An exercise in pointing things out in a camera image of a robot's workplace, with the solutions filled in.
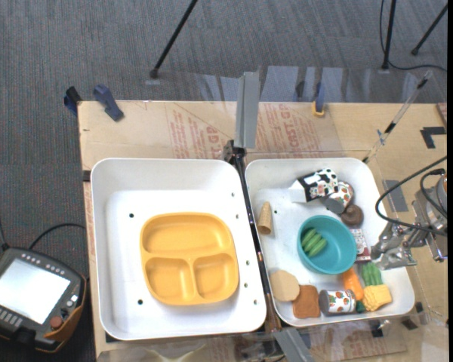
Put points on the orange carrot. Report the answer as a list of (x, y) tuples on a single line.
[(353, 283)]

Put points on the brown cardboard board red print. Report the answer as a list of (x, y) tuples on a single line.
[(143, 130)]

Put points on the tan round biscuit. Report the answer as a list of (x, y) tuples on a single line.
[(284, 286)]

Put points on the brown toast slice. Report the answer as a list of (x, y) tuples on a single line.
[(306, 302)]

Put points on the cow print milk carton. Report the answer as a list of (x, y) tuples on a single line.
[(319, 185)]

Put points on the teal bowl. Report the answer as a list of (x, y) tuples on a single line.
[(339, 251)]

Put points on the yellow corn with green husk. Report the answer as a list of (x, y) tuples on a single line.
[(377, 296)]

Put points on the white plastic tray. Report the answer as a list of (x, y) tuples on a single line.
[(121, 247), (283, 240)]

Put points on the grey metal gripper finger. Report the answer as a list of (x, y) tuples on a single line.
[(398, 258), (389, 236)]

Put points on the white and dark red packet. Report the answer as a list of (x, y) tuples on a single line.
[(360, 245)]

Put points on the fruit print can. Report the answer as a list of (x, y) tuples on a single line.
[(341, 198), (338, 302)]

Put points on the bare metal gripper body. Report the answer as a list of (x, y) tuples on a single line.
[(430, 217)]

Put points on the tan ice cream cone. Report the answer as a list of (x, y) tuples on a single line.
[(264, 219)]

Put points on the yellow divided plate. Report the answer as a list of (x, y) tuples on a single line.
[(188, 258)]

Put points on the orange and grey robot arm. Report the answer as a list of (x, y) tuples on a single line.
[(444, 188)]

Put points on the green pea pod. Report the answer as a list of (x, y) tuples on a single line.
[(313, 243)]

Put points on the brown chocolate doughnut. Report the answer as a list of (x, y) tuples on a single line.
[(353, 215)]

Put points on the black tripod stand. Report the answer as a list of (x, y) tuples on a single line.
[(177, 32), (390, 21)]

